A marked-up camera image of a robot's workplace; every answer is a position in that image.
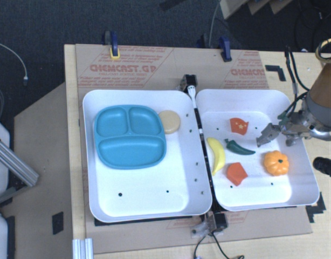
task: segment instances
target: green toy vegetable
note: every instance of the green toy vegetable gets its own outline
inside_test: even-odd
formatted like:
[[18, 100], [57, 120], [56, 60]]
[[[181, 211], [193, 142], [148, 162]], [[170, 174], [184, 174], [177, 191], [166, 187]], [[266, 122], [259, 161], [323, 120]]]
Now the green toy vegetable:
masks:
[[241, 147], [239, 144], [235, 142], [235, 140], [224, 139], [226, 142], [226, 148], [233, 153], [241, 154], [241, 155], [250, 155], [256, 153], [255, 151], [251, 151], [250, 149], [246, 149]]

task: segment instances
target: divided blue plate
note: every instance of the divided blue plate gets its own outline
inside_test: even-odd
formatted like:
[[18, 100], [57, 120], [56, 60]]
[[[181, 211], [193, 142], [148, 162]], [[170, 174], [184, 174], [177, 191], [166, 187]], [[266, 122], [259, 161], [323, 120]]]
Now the divided blue plate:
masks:
[[118, 105], [104, 108], [95, 119], [96, 150], [115, 169], [157, 165], [166, 154], [166, 137], [158, 114], [149, 107]]

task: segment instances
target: yellow banana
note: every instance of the yellow banana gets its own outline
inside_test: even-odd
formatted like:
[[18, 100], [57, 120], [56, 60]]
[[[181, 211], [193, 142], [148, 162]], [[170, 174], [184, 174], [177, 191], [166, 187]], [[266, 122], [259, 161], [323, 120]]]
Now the yellow banana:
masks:
[[223, 145], [216, 138], [208, 137], [207, 141], [215, 155], [215, 163], [212, 170], [212, 175], [215, 175], [225, 165], [225, 151]]

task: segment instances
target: wooden table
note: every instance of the wooden table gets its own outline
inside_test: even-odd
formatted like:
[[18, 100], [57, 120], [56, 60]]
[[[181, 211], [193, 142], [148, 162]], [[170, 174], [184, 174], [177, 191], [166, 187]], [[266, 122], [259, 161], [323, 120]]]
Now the wooden table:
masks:
[[[263, 65], [279, 65], [283, 68], [287, 78], [288, 72], [282, 52], [259, 52]], [[312, 53], [295, 53], [295, 60], [301, 80], [311, 86], [319, 75], [322, 65]], [[68, 141], [70, 153], [71, 197], [72, 197], [72, 226], [73, 238], [85, 239], [85, 211], [82, 184], [82, 162], [80, 148], [80, 130], [78, 125], [78, 88], [77, 65], [75, 45], [65, 45], [65, 72], [66, 96], [68, 118]], [[277, 73], [266, 72], [270, 89], [276, 89], [293, 99], [291, 81], [280, 83]], [[311, 162], [322, 156], [331, 159], [331, 142], [317, 139], [305, 140], [306, 149]], [[286, 236], [277, 238], [261, 238], [224, 242], [222, 248], [231, 258], [244, 254], [246, 258], [331, 258], [331, 178], [314, 170], [326, 211], [314, 216], [312, 234]], [[96, 259], [102, 258], [159, 258], [159, 259], [184, 259], [192, 258], [194, 246], [181, 246], [171, 248], [147, 249], [128, 251], [123, 253], [109, 253], [95, 255]], [[215, 243], [200, 245], [197, 255], [203, 258], [221, 258]]]

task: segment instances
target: toy pumpkin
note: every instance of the toy pumpkin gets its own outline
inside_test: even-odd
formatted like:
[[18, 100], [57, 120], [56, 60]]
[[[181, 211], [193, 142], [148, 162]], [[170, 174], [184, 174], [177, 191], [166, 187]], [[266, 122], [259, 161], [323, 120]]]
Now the toy pumpkin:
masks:
[[285, 175], [289, 171], [289, 161], [280, 151], [268, 152], [264, 157], [264, 166], [273, 175]]

